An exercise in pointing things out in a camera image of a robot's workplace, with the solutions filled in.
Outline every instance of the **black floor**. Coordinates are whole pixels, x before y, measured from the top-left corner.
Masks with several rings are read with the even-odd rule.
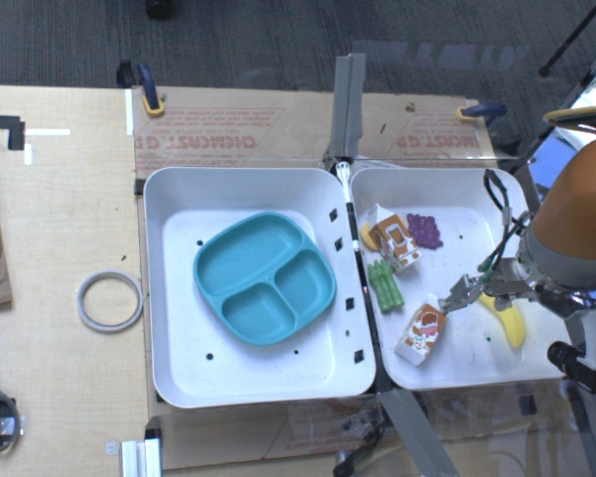
[[[596,61],[596,0],[0,0],[0,84],[115,87],[122,60],[159,85],[331,91],[336,56],[368,54],[366,92],[465,95],[508,114],[525,150]]]

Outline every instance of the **wooden table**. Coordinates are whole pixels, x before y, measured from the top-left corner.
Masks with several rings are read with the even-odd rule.
[[[148,421],[143,324],[116,334],[89,330],[75,295],[99,270],[141,277],[125,91],[0,86],[0,114],[19,116],[27,130],[53,131],[27,135],[27,165],[0,130],[0,228],[13,288],[13,301],[0,306],[0,388],[25,419],[18,445],[0,455],[0,476],[116,476],[118,444],[142,440]],[[132,293],[115,281],[93,286],[86,300],[91,315],[108,323],[133,308]],[[510,452],[513,444],[542,443],[542,435],[520,429],[497,436],[495,446]],[[500,468],[512,462],[491,466],[489,439],[446,449],[463,475],[510,475]],[[553,458],[556,475],[579,475],[579,436],[567,433],[558,449],[535,445],[523,457],[532,468]],[[169,474],[331,476],[334,463],[321,455]],[[409,459],[402,464],[403,474],[416,475]]]

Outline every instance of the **blue clamp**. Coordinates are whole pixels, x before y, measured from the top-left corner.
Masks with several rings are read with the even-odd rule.
[[[455,116],[460,122],[475,122],[477,118],[484,117],[486,126],[490,127],[495,119],[504,116],[508,108],[498,102],[485,102],[476,106],[460,106],[455,111]]]
[[[145,62],[137,65],[139,83],[143,86],[143,105],[150,116],[160,116],[164,112],[163,101],[157,93],[157,86],[152,79],[152,73]]]

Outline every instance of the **black pole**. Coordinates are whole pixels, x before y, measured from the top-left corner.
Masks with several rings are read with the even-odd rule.
[[[596,16],[596,5],[594,6],[594,8],[591,11],[589,11],[589,14],[580,23],[580,25],[578,25],[578,27],[576,27],[576,30],[574,30],[571,33],[571,35],[567,38],[567,40],[563,43],[563,45],[556,51],[556,53],[554,55],[552,55],[552,58],[547,61],[547,64],[545,64],[542,68],[540,68],[538,70],[538,74],[542,78],[549,76],[549,70],[551,69],[551,67],[558,61],[558,59],[560,59],[562,57],[563,53],[565,53],[565,50],[567,50],[567,48],[569,48],[571,46],[571,44],[574,42],[574,40],[579,36],[579,34],[583,31],[583,29],[594,18],[594,16]]]

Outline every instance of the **white tray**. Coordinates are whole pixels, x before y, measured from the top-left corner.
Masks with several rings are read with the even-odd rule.
[[[153,379],[166,402],[192,408],[349,397],[371,386],[373,344],[344,194],[333,175],[302,168],[165,168],[147,180],[144,203]],[[193,277],[198,241],[262,211],[298,224],[337,280],[333,304],[270,347],[236,338]]]
[[[404,221],[407,214],[434,217],[443,241],[435,250],[422,249],[421,258],[395,276],[404,299],[402,310],[381,313],[372,293],[384,366],[401,387],[431,390],[561,376],[547,359],[547,348],[554,341],[569,342],[565,323],[540,304],[523,300],[516,306],[525,321],[525,340],[516,350],[496,316],[476,302],[448,314],[435,347],[419,366],[393,351],[414,312],[424,302],[437,307],[437,299],[447,297],[463,274],[479,275],[477,265],[501,240],[502,215],[484,188],[484,171],[369,168],[352,179],[358,228],[367,220],[368,210],[380,204]],[[526,209],[521,186],[512,175],[495,171],[518,217]],[[518,243],[512,238],[505,256],[516,255]],[[363,249],[365,266],[380,259],[378,252]]]

